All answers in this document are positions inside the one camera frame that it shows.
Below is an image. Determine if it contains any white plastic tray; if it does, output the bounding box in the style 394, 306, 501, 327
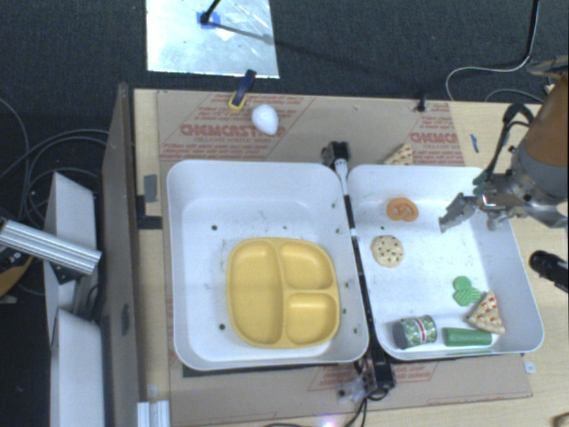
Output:
165, 158, 372, 372
345, 163, 546, 362

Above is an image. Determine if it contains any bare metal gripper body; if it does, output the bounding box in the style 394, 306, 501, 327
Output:
477, 179, 569, 230

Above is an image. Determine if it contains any pizza slice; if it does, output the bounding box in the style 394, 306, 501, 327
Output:
382, 142, 416, 167
465, 289, 507, 336

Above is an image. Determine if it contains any yellow divided plate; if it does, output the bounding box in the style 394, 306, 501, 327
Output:
225, 237, 342, 350

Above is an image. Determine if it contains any green broccoli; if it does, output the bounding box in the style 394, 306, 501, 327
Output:
452, 275, 485, 308

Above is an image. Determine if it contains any brown cardboard board red print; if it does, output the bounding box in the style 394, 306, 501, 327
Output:
156, 90, 534, 427

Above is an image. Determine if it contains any orange pretzel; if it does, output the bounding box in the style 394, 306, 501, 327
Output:
385, 197, 421, 223

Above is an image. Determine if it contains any white egg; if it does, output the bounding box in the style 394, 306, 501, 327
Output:
251, 103, 281, 137

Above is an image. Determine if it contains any thin black and white rod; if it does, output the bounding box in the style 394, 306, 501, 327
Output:
334, 157, 384, 365

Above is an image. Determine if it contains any tan chocolate chip biscuit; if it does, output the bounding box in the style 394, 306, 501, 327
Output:
369, 234, 405, 269

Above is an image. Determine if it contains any green and red labelled can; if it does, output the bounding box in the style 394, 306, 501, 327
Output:
391, 314, 438, 351

